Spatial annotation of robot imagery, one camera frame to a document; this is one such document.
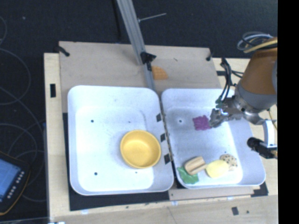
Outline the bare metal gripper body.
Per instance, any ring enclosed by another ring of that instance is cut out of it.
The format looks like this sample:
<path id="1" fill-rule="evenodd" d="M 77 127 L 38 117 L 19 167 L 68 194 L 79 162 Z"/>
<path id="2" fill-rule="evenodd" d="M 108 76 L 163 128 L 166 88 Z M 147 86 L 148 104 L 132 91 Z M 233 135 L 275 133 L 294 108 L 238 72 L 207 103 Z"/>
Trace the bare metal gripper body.
<path id="1" fill-rule="evenodd" d="M 229 116 L 228 121 L 245 119 L 254 125 L 261 125 L 265 121 L 259 115 L 262 110 L 254 108 L 242 98 L 227 98 L 220 110 L 221 115 Z"/>

